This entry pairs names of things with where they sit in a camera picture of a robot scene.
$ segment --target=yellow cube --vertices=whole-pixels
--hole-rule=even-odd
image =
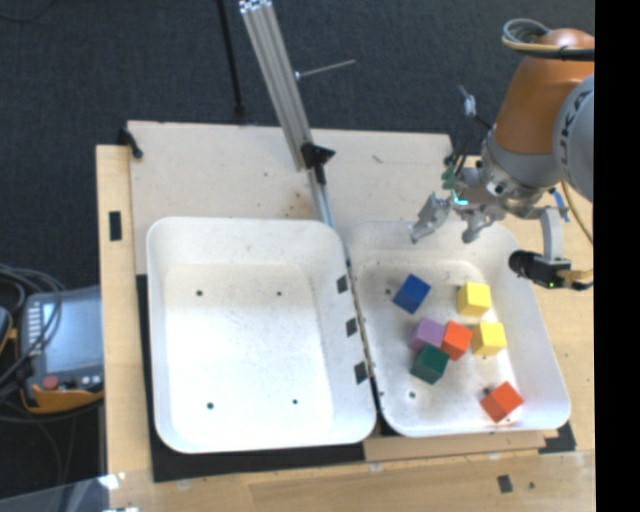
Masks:
[[[502,322],[480,322],[473,327],[471,352],[478,356],[495,356],[507,346]]]
[[[491,288],[467,281],[456,293],[456,303],[459,314],[480,317],[491,308]]]

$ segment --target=green cube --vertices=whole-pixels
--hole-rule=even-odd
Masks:
[[[449,354],[438,347],[426,344],[411,367],[411,375],[429,384],[435,384],[444,374],[448,362]]]

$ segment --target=wooden table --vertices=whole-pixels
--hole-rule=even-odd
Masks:
[[[144,152],[141,160],[132,158],[126,146],[96,148],[107,464],[118,482],[111,491],[112,507],[234,512],[595,510],[593,289],[535,288],[571,399],[575,451],[539,453],[558,436],[556,431],[426,440],[374,432],[364,442],[363,463],[155,483],[135,284],[136,274],[145,269],[141,248],[150,222],[167,212],[270,218],[314,218],[315,212],[304,173],[293,169],[279,128],[130,122],[129,129]],[[442,159],[451,149],[448,136],[440,134],[313,134],[318,145],[336,150],[326,170],[340,234],[358,220],[416,219],[427,195],[439,190]],[[293,181],[299,194],[264,197],[259,188],[247,191],[242,177],[251,178],[251,173],[265,180]],[[214,179],[218,197],[227,199],[212,205],[205,199],[211,196]],[[356,188],[364,199],[354,201]],[[238,201],[239,194],[247,201],[255,199],[249,210]],[[577,194],[570,197],[590,226],[591,205]],[[507,218],[502,224],[523,248],[542,251],[537,222]],[[574,268],[592,268],[593,248],[578,223],[566,224],[564,236],[564,253]]]

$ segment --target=block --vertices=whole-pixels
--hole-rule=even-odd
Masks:
[[[430,289],[431,286],[422,279],[409,274],[393,298],[393,303],[413,314],[420,307]]]
[[[457,361],[469,350],[473,330],[453,320],[447,322],[440,350],[449,354],[452,361]]]
[[[426,316],[417,323],[409,340],[409,348],[412,350],[422,350],[427,343],[440,348],[444,338],[446,326]]]
[[[472,331],[471,352],[477,356],[495,356],[507,346],[502,322],[479,322]]]
[[[481,317],[491,308],[491,288],[488,284],[467,281],[456,292],[458,313]]]
[[[448,362],[448,354],[427,343],[414,361],[411,375],[429,384],[435,384],[444,374]]]
[[[480,405],[491,416],[491,419],[499,423],[505,419],[517,407],[524,403],[524,399],[505,381],[480,400]]]

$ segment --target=dark background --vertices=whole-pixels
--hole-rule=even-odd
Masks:
[[[237,2],[223,1],[242,122],[277,125]],[[301,81],[312,128],[449,133],[454,143],[467,122],[457,86],[491,122],[520,60],[500,41],[505,22],[595,35],[595,0],[274,7],[295,70],[357,61]],[[115,144],[128,120],[238,122],[221,26],[215,0],[0,0],[1,263],[69,288],[99,283],[95,146]],[[0,421],[0,498],[57,482],[42,427]],[[67,481],[103,471],[95,411],[44,427]]]

